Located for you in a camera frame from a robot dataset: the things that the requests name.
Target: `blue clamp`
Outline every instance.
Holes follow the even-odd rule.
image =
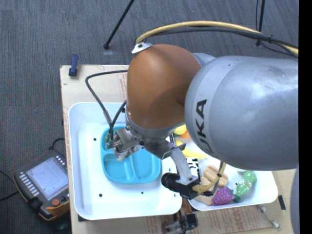
[[[77,63],[78,63],[78,55],[73,54],[72,56],[72,67],[69,69],[69,76],[77,76]]]

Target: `tripod leg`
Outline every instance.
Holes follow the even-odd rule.
[[[263,14],[264,14],[264,5],[265,5],[265,0],[262,0],[261,4],[261,13],[260,13],[260,22],[259,22],[259,32],[262,30],[262,21],[263,21]],[[261,44],[261,41],[258,40],[256,43],[256,46],[259,46]]]
[[[108,48],[109,48],[109,46],[108,46],[109,43],[110,43],[111,40],[113,39],[113,37],[114,37],[114,35],[115,35],[117,29],[118,29],[119,26],[121,25],[123,19],[125,18],[126,14],[128,13],[128,11],[129,11],[129,9],[130,9],[130,7],[131,7],[131,5],[133,4],[134,1],[135,1],[135,0],[130,0],[130,2],[129,2],[129,4],[128,4],[127,8],[125,9],[125,11],[123,12],[123,14],[121,15],[121,18],[119,19],[117,25],[115,26],[115,29],[113,30],[113,32],[112,32],[111,35],[109,36],[107,42],[104,44],[104,46],[103,46],[104,49],[108,49]]]

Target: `gray carpet floor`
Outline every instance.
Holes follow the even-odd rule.
[[[135,0],[105,50],[103,45],[129,1],[0,0],[0,169],[12,176],[63,137],[59,67],[69,65],[73,53],[79,55],[79,64],[127,65],[135,39],[153,28],[216,20],[256,29],[261,7],[259,0],[256,15],[257,0]],[[266,0],[262,32],[298,44],[299,0]],[[174,34],[148,42],[215,57],[292,58],[228,33]],[[61,141],[56,149],[65,153]],[[0,173],[0,197],[15,189]],[[1,234],[59,233],[56,225],[32,212],[19,194],[0,201]]]

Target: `yellow cable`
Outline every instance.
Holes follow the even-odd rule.
[[[161,26],[158,27],[156,29],[152,29],[146,33],[144,33],[143,35],[139,36],[136,39],[136,44],[140,43],[141,41],[143,41],[144,39],[163,32],[163,31],[167,31],[167,30],[171,30],[171,29],[175,29],[175,28],[182,28],[182,27],[197,27],[197,26],[206,26],[206,27],[223,27],[223,28],[230,28],[230,29],[238,29],[238,30],[245,30],[245,31],[252,31],[252,32],[256,32],[256,33],[261,33],[259,31],[253,30],[251,28],[247,28],[244,26],[240,26],[237,24],[232,24],[232,23],[227,23],[227,22],[220,22],[220,21],[186,21],[186,22],[179,22],[179,23],[174,23],[174,24],[168,24],[165,26]],[[296,56],[298,56],[298,49],[290,47],[288,45],[285,44],[281,44],[282,46],[284,46],[285,48],[287,48],[289,51],[291,51],[292,53],[294,53]]]
[[[222,166],[221,166],[221,169],[220,169],[220,171],[219,171],[219,174],[220,174],[221,176],[223,175],[225,166],[226,166],[226,163],[223,163]],[[201,193],[203,193],[203,192],[206,192],[206,191],[208,191],[212,186],[214,186],[214,185],[219,181],[219,179],[220,179],[220,177],[219,177],[219,176],[216,176],[216,177],[214,178],[214,180],[211,181],[210,184],[208,184],[208,185],[201,185],[201,184],[195,185],[195,186],[192,187],[192,190],[195,191],[195,192],[197,192],[198,194],[201,194]]]

